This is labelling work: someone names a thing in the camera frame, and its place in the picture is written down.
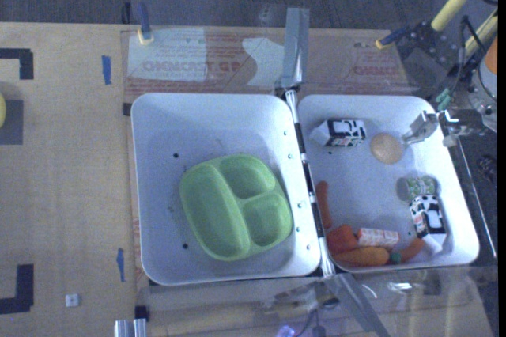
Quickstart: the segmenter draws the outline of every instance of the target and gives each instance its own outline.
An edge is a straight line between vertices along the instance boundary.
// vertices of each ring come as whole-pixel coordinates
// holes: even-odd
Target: orange toy food
[[[333,256],[358,247],[358,240],[350,225],[340,225],[337,229],[331,230],[326,237],[329,251]]]
[[[361,247],[349,252],[332,255],[339,263],[357,267],[375,267],[385,265],[390,259],[390,253],[383,247]]]
[[[395,264],[405,263],[414,258],[425,246],[425,242],[420,238],[415,238],[410,245],[402,249],[400,252],[393,252],[390,255],[390,261]]]
[[[326,181],[320,181],[316,185],[316,198],[322,215],[323,228],[328,230],[332,227],[332,217],[329,210],[329,184]]]

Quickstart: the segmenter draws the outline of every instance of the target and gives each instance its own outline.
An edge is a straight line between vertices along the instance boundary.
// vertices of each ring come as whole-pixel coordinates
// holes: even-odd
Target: toy food
[[[402,145],[394,136],[379,133],[371,140],[371,152],[384,164],[394,164],[402,158]]]
[[[381,229],[358,229],[359,247],[385,247],[389,252],[400,240],[398,232]]]
[[[337,229],[331,230],[326,237],[332,256],[358,247],[358,240],[350,225],[340,225]]]
[[[356,147],[365,140],[365,126],[361,120],[329,119],[309,137],[321,146]]]
[[[319,211],[322,215],[323,228],[328,230],[332,227],[332,217],[329,210],[329,184],[326,181],[320,181],[316,185],[316,198],[318,199]]]
[[[375,267],[385,265],[390,259],[390,254],[383,247],[360,247],[332,255],[332,257],[339,263],[347,263],[358,267]]]
[[[447,233],[437,195],[419,195],[410,202],[410,212],[417,235],[436,254],[443,250]]]
[[[425,242],[421,238],[415,238],[410,245],[402,249],[400,252],[392,252],[390,261],[394,264],[405,263],[414,258],[425,246]]]

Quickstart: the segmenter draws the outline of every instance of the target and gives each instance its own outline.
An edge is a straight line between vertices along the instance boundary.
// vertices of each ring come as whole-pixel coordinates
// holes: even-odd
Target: metal clamp
[[[147,337],[146,320],[117,320],[114,325],[115,337]]]
[[[486,129],[481,115],[474,109],[447,109],[439,114],[439,121],[446,147],[455,146],[458,136],[481,134]]]
[[[438,127],[437,115],[423,111],[413,123],[410,124],[411,130],[402,136],[404,144],[407,146],[423,142],[434,133]]]

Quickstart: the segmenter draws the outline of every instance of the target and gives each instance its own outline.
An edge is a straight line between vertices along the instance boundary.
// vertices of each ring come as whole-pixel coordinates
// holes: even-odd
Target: metal bracket
[[[374,331],[379,337],[390,337],[352,274],[338,274],[324,282],[335,297],[351,312],[364,331]]]
[[[117,320],[114,325],[115,337],[147,337],[145,319]]]
[[[434,133],[438,127],[437,114],[423,111],[413,123],[410,124],[411,130],[402,136],[404,144],[407,146],[423,142]]]
[[[459,136],[480,134],[486,130],[480,113],[474,109],[447,109],[439,114],[439,121],[446,147],[456,146]]]
[[[151,26],[149,25],[148,7],[144,2],[139,2],[137,11],[141,19],[141,27],[137,30],[139,41],[144,45],[150,44],[155,38]]]
[[[309,9],[288,8],[285,27],[283,73],[277,89],[291,89],[304,81],[309,53]]]

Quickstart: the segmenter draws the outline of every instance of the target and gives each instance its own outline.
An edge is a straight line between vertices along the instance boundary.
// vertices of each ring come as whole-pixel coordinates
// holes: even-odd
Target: blue tape
[[[112,84],[111,82],[111,58],[108,55],[102,56],[102,73],[104,74],[105,85]]]
[[[144,2],[139,2],[137,5],[137,11],[139,13],[139,18],[141,19],[141,31],[142,34],[149,35],[151,32],[151,27],[149,26],[149,15],[148,15],[148,7]]]
[[[122,248],[118,248],[118,255],[116,256],[116,262],[118,263],[119,277],[121,278],[121,282],[125,282],[125,257],[123,255]]]

